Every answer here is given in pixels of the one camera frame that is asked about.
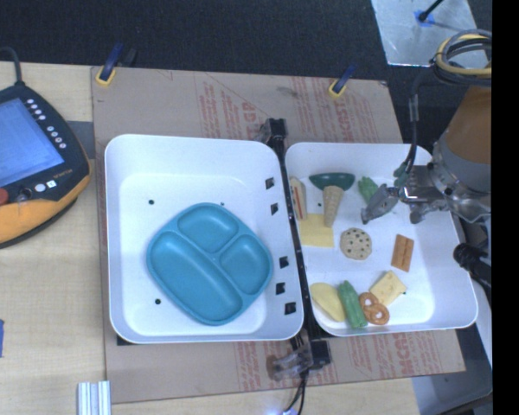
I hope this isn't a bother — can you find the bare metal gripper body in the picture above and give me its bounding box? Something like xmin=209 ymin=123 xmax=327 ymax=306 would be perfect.
xmin=398 ymin=164 xmax=493 ymax=225

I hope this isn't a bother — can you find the green toy lettuce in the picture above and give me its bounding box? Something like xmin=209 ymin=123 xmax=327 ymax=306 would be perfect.
xmin=356 ymin=176 xmax=380 ymax=205

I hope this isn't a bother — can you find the orange rectangular cracker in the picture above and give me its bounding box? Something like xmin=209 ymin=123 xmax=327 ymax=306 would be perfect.
xmin=390 ymin=233 xmax=415 ymax=273

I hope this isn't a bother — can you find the chocolate chip biscuit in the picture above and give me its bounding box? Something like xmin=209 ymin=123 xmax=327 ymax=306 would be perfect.
xmin=339 ymin=227 xmax=373 ymax=261

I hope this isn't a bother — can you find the green ice cream cone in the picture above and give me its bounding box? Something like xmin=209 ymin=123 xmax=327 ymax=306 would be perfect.
xmin=308 ymin=171 xmax=356 ymax=228

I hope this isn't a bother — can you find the white plastic tray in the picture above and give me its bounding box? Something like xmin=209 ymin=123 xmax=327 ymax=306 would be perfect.
xmin=104 ymin=133 xmax=305 ymax=345
xmin=284 ymin=141 xmax=479 ymax=338

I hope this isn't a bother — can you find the yellow cheese slice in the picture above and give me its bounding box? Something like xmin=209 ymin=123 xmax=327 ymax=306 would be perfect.
xmin=298 ymin=213 xmax=336 ymax=249

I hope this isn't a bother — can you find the yellow cheese wedge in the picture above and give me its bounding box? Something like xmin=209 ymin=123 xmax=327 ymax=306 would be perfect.
xmin=368 ymin=270 xmax=408 ymax=308

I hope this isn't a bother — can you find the beige toy sandwich wedge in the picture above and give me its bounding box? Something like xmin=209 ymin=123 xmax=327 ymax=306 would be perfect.
xmin=288 ymin=176 xmax=310 ymax=222

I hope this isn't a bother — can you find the thin black rod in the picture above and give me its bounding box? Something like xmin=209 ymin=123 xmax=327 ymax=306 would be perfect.
xmin=275 ymin=144 xmax=317 ymax=342

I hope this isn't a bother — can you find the brown pretzel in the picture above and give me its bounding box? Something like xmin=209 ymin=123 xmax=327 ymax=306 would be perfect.
xmin=358 ymin=291 xmax=391 ymax=327

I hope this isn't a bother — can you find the green toy asparagus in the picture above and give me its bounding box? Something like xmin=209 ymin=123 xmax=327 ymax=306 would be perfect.
xmin=337 ymin=280 xmax=369 ymax=330

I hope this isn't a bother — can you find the blue divided plate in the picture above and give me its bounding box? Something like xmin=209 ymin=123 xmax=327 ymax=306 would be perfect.
xmin=145 ymin=201 xmax=274 ymax=327

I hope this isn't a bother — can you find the brown cardboard board, red print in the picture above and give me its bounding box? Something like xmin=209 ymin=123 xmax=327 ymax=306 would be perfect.
xmin=90 ymin=65 xmax=467 ymax=405

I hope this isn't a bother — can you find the black block with thin wires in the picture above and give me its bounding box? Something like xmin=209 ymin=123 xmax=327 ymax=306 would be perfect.
xmin=306 ymin=339 xmax=332 ymax=369
xmin=262 ymin=118 xmax=289 ymax=147

